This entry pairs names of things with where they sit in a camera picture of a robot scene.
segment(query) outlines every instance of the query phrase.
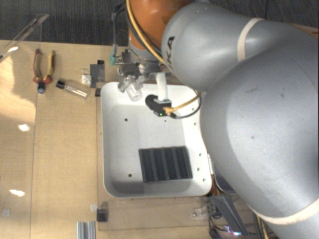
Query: glass vial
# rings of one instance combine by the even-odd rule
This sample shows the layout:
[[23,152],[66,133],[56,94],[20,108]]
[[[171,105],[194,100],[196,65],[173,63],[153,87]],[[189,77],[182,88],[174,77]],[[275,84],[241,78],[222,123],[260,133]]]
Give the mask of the glass vial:
[[70,92],[72,94],[75,94],[79,97],[86,98],[89,95],[90,90],[88,88],[85,88],[81,86],[80,83],[77,83],[75,81],[58,81],[56,83],[56,86],[60,89],[66,90],[67,92]]

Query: black cap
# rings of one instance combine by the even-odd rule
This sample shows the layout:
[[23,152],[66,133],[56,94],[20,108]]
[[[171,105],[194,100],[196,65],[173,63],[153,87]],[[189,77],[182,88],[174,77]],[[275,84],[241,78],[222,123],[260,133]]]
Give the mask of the black cap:
[[62,81],[57,81],[56,86],[57,86],[57,88],[59,88],[59,89],[64,89],[65,83],[62,82]]
[[44,82],[39,82],[38,83],[38,93],[43,94],[45,91],[45,83]]

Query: metal bracket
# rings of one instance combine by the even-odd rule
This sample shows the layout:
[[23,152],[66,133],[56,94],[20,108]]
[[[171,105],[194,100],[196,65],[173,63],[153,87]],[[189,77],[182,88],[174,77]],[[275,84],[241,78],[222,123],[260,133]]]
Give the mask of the metal bracket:
[[232,231],[240,232],[244,236],[249,236],[249,232],[246,230],[232,199],[228,196],[214,196],[212,198]]
[[77,222],[77,239],[96,239],[95,221]]
[[91,88],[96,88],[97,82],[105,82],[105,65],[103,60],[90,65]]

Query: clear plastic piece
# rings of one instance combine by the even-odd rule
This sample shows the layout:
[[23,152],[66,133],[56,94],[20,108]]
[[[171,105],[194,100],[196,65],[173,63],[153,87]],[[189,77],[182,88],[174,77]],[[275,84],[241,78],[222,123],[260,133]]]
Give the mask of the clear plastic piece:
[[19,45],[29,35],[31,35],[35,29],[42,25],[42,23],[49,17],[49,14],[38,15],[35,17],[12,41],[0,51],[0,63],[1,61],[10,56],[13,52],[17,51]]
[[137,90],[133,83],[129,84],[129,86],[125,90],[133,102],[140,100],[143,96],[141,90]]
[[86,70],[82,70],[82,84],[91,85],[91,83],[92,76]]
[[207,207],[192,209],[191,217],[193,220],[207,220],[208,219],[208,210]]

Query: dark carpet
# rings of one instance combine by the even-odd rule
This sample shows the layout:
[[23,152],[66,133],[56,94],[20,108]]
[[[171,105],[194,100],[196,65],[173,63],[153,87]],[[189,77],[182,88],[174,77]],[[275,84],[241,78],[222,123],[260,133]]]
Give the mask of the dark carpet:
[[[0,39],[13,39],[37,14],[50,14],[42,41],[112,44],[111,13],[124,0],[0,0]],[[319,0],[210,0],[233,12],[318,27]],[[124,15],[118,42],[127,44]]]

